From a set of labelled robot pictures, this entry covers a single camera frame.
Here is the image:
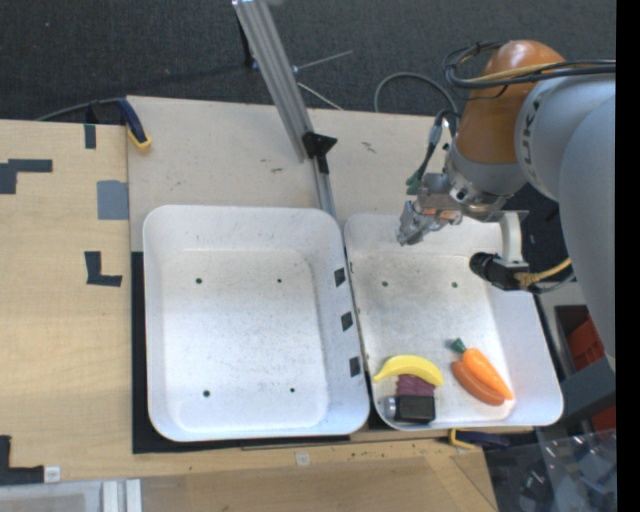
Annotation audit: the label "purple grapes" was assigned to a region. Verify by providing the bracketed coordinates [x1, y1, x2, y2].
[394, 374, 436, 399]

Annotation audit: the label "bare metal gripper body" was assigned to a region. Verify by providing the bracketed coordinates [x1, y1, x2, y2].
[410, 172, 510, 227]

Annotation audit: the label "orange carrot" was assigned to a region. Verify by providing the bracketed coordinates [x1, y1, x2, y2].
[446, 337, 516, 402]

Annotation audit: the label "yellow banana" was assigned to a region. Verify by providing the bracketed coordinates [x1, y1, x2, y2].
[371, 354, 445, 388]

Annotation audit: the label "black bottle with silver cap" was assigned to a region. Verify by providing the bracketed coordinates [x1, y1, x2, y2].
[377, 394, 437, 426]

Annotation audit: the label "black cylinder on white bracket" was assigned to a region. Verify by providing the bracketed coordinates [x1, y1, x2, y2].
[468, 209, 532, 293]

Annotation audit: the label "white plastic tray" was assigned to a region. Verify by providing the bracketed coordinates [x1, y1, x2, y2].
[142, 203, 372, 444]
[343, 211, 566, 433]

